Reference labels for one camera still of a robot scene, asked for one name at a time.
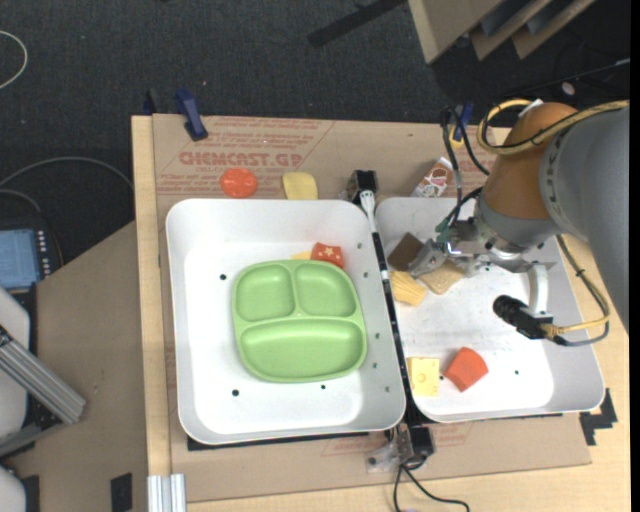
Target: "red star-patterned block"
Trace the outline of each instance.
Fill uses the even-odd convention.
[[[337,267],[344,268],[342,249],[337,245],[325,245],[317,242],[311,251],[311,259],[333,263]]]

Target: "black floor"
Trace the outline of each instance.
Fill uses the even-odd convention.
[[[331,31],[376,6],[388,9]],[[143,114],[149,89],[166,111],[187,87],[203,114],[406,122],[437,122],[465,101],[477,120],[518,91],[581,107],[630,89],[629,64],[574,81],[573,97],[534,87],[629,58],[630,0],[598,0],[524,60],[507,42],[480,62],[462,39],[432,65],[397,0],[5,0],[0,31],[29,52],[24,73],[0,89],[0,183],[67,156],[130,178],[130,117]],[[0,35],[0,84],[21,63],[20,47]],[[89,162],[43,165],[0,188],[38,203],[67,261],[133,219],[126,183]],[[0,219],[32,208],[0,194]]]

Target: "wooden table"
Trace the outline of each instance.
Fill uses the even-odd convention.
[[[390,125],[389,130],[399,125]],[[140,312],[146,404],[146,438],[149,475],[172,473],[169,439],[164,333],[162,328],[161,276],[158,268],[159,236],[156,212],[153,122],[150,117],[132,119],[133,163],[136,185],[136,224],[140,275]],[[602,286],[588,247],[573,244],[580,261]],[[586,318],[599,311],[573,283]],[[629,340],[620,320],[612,320],[611,334],[595,347],[606,386],[610,389],[618,422],[598,430],[591,448],[593,463],[554,470],[526,471],[429,481],[437,496],[461,499],[474,512],[630,510],[629,439]],[[190,511],[325,511],[393,510],[392,485],[303,492],[286,495],[222,500],[190,504]],[[400,486],[403,509],[461,510],[429,501],[412,484]]]

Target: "red round object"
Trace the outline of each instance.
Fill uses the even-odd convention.
[[[220,177],[222,191],[229,197],[249,197],[258,189],[258,178],[249,169],[227,169]]]

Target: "divided green plate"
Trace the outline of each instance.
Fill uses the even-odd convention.
[[[234,282],[231,309],[240,357],[262,379],[342,377],[365,358],[358,296],[349,276],[331,263],[282,260],[247,267]]]

